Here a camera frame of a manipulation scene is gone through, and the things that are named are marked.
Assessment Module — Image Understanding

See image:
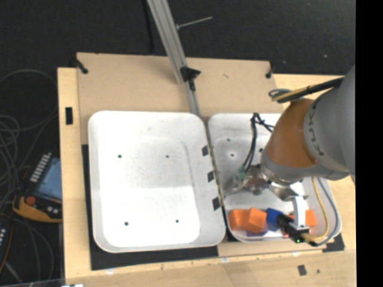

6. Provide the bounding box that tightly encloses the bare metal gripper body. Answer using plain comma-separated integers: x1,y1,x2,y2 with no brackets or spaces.
224,164,303,201

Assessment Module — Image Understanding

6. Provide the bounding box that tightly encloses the orange cube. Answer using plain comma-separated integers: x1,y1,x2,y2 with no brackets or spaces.
245,207,268,234
228,209,251,231
305,209,318,228

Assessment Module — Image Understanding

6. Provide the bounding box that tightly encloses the blue cube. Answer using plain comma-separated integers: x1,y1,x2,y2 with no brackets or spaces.
265,207,284,231

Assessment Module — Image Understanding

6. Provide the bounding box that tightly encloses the white plastic tray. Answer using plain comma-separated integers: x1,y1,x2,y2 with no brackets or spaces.
206,112,342,244
87,110,227,254

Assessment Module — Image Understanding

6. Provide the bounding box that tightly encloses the brown flat board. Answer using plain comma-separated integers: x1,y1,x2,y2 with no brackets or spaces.
76,51,345,258

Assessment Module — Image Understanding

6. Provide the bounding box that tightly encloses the black cylinder on white bracket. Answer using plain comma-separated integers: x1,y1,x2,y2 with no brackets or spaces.
276,190,312,245

